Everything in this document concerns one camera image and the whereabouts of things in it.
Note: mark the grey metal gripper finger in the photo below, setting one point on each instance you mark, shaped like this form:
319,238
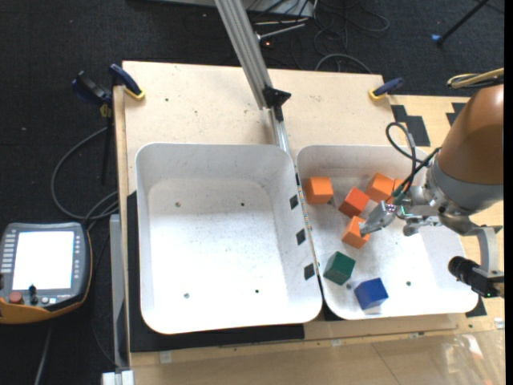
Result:
378,219
418,223

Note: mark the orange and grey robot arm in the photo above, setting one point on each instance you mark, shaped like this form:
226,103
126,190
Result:
473,143

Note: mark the green cube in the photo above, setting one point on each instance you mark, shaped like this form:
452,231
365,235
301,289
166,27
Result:
338,268

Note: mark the white plastic tray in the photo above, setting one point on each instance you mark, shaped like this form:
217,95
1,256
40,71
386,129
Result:
417,271
224,247

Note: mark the blue cube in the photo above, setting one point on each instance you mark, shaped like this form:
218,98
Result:
370,293

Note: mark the black cylinder on white bracket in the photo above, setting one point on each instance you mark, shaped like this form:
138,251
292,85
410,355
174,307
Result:
477,277

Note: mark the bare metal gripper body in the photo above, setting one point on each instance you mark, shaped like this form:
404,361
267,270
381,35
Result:
441,211

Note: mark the pale wood board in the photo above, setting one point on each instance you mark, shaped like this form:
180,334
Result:
200,102

